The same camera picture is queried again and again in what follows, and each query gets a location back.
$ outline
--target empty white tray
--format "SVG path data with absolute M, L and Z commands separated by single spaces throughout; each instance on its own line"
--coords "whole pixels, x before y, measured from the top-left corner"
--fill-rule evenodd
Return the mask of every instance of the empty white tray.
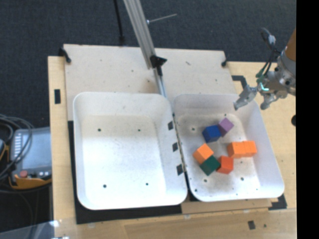
M 169 101 L 159 94 L 78 94 L 77 195 L 91 210 L 177 205 L 187 196 Z
M 272 151 L 259 107 L 255 101 L 235 110 L 238 95 L 181 95 L 174 100 L 176 128 L 187 171 L 190 190 L 204 202 L 276 198 L 284 192 L 275 155 Z M 214 156 L 228 155 L 226 146 L 233 141 L 253 140 L 258 153 L 234 160 L 230 174 L 214 171 L 206 176 L 192 154 L 205 143 L 202 131 L 227 117 L 234 127 L 208 145 Z

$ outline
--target orange block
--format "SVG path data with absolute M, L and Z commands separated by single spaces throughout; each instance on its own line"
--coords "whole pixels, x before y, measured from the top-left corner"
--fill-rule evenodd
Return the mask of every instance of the orange block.
M 197 160 L 199 164 L 202 164 L 213 154 L 214 151 L 207 145 L 207 143 L 204 143 L 193 153 L 193 157 Z
M 218 162 L 220 163 L 220 167 L 216 170 L 217 172 L 229 174 L 232 170 L 234 170 L 233 158 L 220 156 Z
M 243 141 L 245 145 L 246 154 L 243 157 L 252 157 L 257 153 L 256 144 L 254 141 Z
M 241 158 L 246 154 L 245 145 L 243 142 L 231 142 L 227 145 L 227 152 L 231 158 Z

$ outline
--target cube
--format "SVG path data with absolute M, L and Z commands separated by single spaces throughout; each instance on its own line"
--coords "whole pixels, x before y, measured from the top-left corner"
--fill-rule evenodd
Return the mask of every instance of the cube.
M 221 137 L 218 125 L 208 126 L 204 129 L 202 134 L 207 143 L 217 141 Z
M 204 143 L 193 153 L 193 157 L 197 160 L 199 164 L 202 164 L 213 154 L 214 151 L 207 145 L 207 143 Z
M 245 144 L 243 142 L 231 142 L 227 145 L 227 152 L 231 158 L 241 158 L 246 154 Z
M 216 170 L 219 173 L 229 174 L 234 170 L 234 159 L 227 156 L 220 156 L 218 159 L 220 167 Z
M 252 157 L 257 153 L 256 144 L 254 141 L 243 141 L 246 154 L 243 157 Z
M 208 176 L 213 171 L 215 171 L 218 167 L 220 167 L 220 163 L 218 162 L 218 160 L 213 155 L 211 155 L 199 167 Z
M 218 123 L 221 136 L 225 136 L 225 134 L 228 133 L 233 127 L 234 124 L 228 118 L 224 118 Z

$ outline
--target green cube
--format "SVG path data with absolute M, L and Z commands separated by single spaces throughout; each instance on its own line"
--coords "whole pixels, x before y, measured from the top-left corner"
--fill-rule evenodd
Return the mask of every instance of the green cube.
M 220 167 L 220 163 L 218 162 L 218 160 L 213 155 L 211 155 L 199 167 L 208 176 L 213 171 L 215 171 L 218 167 Z

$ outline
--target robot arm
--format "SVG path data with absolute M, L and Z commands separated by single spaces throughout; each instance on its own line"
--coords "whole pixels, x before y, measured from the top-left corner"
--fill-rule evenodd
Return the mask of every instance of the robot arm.
M 257 86 L 246 86 L 239 95 L 239 99 L 234 102 L 235 110 L 248 104 L 254 99 L 257 92 L 264 101 L 260 105 L 262 110 L 267 109 L 270 104 L 279 98 L 286 98 L 288 94 L 296 96 L 296 29 L 291 35 L 287 46 L 282 52 L 275 49 L 275 37 L 266 29 L 263 29 L 262 36 L 272 50 L 272 55 L 266 65 L 256 74 Z M 273 56 L 277 53 L 277 67 L 274 71 L 269 71 Z

